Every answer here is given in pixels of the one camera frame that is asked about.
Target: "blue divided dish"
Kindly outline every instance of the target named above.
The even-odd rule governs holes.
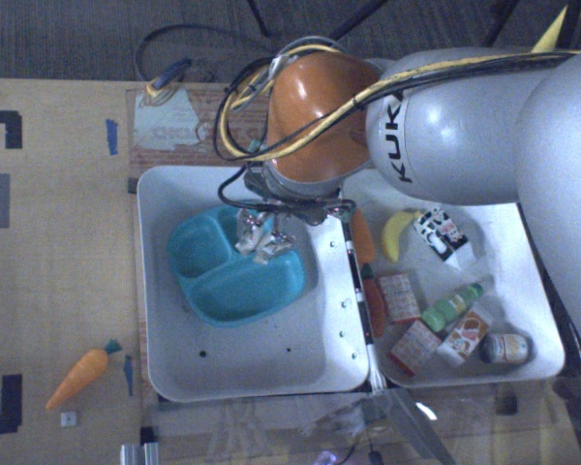
[[[242,326],[294,302],[305,287],[295,250],[254,263],[235,248],[237,209],[221,205],[195,215],[172,232],[170,265],[189,304],[218,327]]]

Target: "can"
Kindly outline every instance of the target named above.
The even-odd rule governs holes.
[[[480,359],[486,363],[525,363],[530,342],[521,334],[487,334],[479,346]]]

